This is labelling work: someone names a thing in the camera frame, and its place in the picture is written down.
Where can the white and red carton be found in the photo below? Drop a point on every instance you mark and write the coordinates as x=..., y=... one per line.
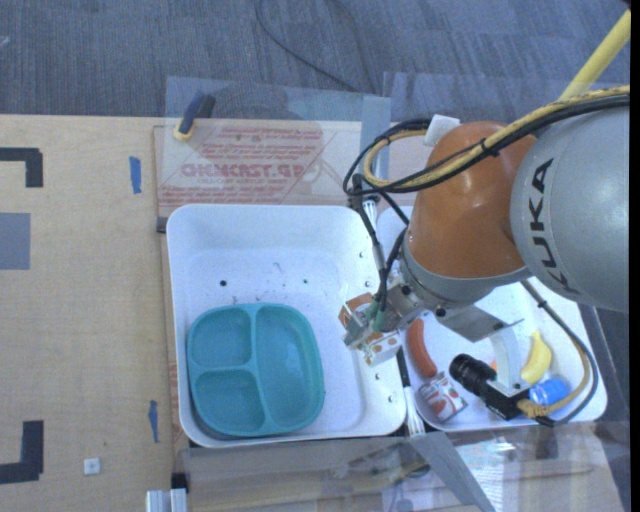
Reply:
x=442, y=397

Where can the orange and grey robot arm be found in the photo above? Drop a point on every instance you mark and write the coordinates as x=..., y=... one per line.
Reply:
x=465, y=215

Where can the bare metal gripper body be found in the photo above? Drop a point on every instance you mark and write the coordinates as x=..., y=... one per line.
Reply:
x=406, y=305

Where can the white plastic tray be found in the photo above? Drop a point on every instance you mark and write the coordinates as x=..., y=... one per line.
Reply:
x=470, y=412
x=280, y=240

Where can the thin black and white rod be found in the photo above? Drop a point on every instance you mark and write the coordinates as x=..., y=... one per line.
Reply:
x=416, y=415

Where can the yellow banana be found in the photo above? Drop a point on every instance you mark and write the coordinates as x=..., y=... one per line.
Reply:
x=539, y=360

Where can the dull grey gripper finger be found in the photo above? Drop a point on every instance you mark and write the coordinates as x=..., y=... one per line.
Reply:
x=356, y=332

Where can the white and orange carton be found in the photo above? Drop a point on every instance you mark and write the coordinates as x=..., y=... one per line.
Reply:
x=382, y=348

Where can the red sausage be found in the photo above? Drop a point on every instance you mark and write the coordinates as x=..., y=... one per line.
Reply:
x=422, y=352

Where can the black cylinder on white bracket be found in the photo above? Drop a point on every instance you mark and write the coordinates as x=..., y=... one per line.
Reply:
x=472, y=374

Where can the green divided plate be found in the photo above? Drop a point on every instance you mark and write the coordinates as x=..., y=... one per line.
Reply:
x=257, y=370

